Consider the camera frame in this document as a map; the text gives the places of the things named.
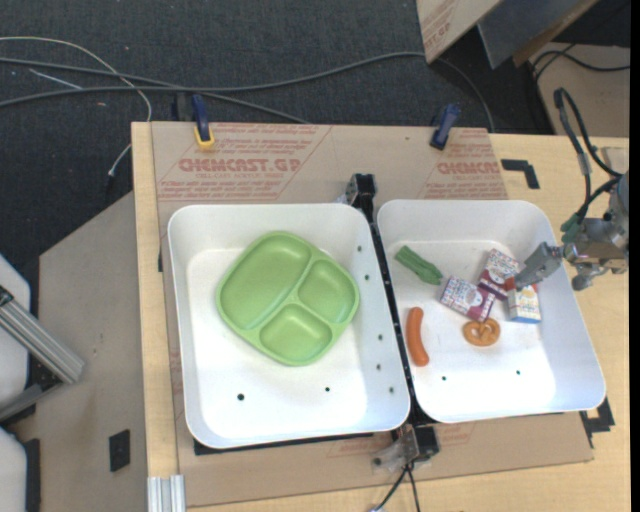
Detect green toy bean pods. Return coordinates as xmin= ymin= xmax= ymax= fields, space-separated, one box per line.
xmin=394 ymin=244 xmax=444 ymax=287

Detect orange toy sausage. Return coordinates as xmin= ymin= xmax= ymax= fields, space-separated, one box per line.
xmin=405 ymin=306 xmax=431 ymax=368

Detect green divided plate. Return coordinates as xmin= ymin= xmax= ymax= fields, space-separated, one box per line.
xmin=215 ymin=230 xmax=361 ymax=368

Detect brown cardboard board red print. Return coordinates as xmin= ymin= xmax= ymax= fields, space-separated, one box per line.
xmin=149 ymin=122 xmax=596 ymax=508

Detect white plastic tray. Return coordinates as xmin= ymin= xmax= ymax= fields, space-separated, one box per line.
xmin=375 ymin=198 xmax=607 ymax=425
xmin=167 ymin=202 xmax=412 ymax=450

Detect black block with thin wires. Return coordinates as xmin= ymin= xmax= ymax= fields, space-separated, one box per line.
xmin=348 ymin=172 xmax=377 ymax=209
xmin=410 ymin=424 xmax=442 ymax=461

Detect red white blue carton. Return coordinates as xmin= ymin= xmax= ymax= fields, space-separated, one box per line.
xmin=503 ymin=277 xmax=543 ymax=325

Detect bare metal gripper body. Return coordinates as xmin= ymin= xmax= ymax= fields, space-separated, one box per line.
xmin=564 ymin=217 xmax=631 ymax=274

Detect brown toy pretzel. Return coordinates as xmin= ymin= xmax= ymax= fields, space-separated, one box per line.
xmin=462 ymin=317 xmax=502 ymax=348

